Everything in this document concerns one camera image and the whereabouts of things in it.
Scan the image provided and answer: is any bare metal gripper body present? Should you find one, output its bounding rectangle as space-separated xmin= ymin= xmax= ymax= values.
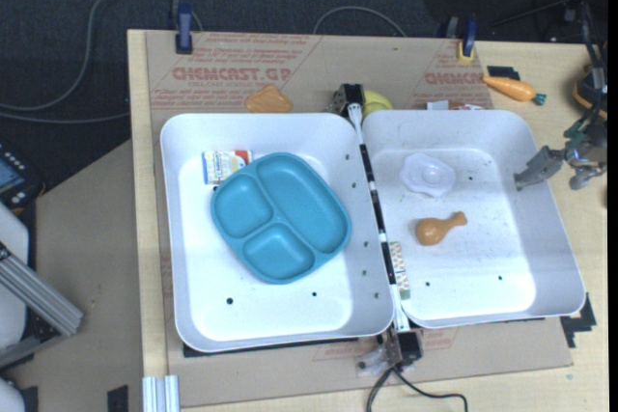
xmin=563 ymin=120 xmax=609 ymax=166

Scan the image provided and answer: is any orange carrot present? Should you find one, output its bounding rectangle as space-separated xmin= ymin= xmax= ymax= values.
xmin=482 ymin=74 xmax=548 ymax=106

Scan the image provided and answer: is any white toy fried egg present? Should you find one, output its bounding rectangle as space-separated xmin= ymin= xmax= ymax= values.
xmin=399 ymin=151 xmax=458 ymax=199

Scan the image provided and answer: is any white plastic tray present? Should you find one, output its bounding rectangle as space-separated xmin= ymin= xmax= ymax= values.
xmin=360 ymin=108 xmax=588 ymax=330
xmin=159 ymin=112 xmax=397 ymax=354

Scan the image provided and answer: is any white and red carton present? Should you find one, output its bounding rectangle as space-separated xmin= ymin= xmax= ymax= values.
xmin=425 ymin=98 xmax=485 ymax=113

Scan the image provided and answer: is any orange toy chicken drumstick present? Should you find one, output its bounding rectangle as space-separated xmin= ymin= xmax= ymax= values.
xmin=414 ymin=210 xmax=469 ymax=248

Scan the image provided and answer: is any thin black and white rod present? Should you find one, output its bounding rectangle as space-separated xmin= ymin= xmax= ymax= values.
xmin=347 ymin=102 xmax=412 ymax=332

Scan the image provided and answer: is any white packet with orange print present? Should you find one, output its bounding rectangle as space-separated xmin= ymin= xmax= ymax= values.
xmin=387 ymin=240 xmax=412 ymax=301

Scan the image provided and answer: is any yellow banana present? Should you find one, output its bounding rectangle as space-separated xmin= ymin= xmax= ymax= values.
xmin=361 ymin=89 xmax=394 ymax=118

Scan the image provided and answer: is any brown cardboard board red print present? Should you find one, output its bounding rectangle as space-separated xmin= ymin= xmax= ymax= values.
xmin=144 ymin=31 xmax=588 ymax=409

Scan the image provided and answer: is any blue divided plate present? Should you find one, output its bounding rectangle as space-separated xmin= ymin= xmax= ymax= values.
xmin=210 ymin=151 xmax=352 ymax=286

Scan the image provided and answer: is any orange toy bread slice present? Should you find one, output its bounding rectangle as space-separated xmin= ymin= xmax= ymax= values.
xmin=243 ymin=84 xmax=295 ymax=115

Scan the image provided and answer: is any white and orange carton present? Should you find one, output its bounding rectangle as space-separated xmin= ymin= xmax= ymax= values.
xmin=201 ymin=149 xmax=254 ymax=186

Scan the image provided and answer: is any black block with thin wires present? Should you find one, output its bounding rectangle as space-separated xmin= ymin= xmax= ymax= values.
xmin=384 ymin=329 xmax=426 ymax=371
xmin=330 ymin=82 xmax=366 ymax=115

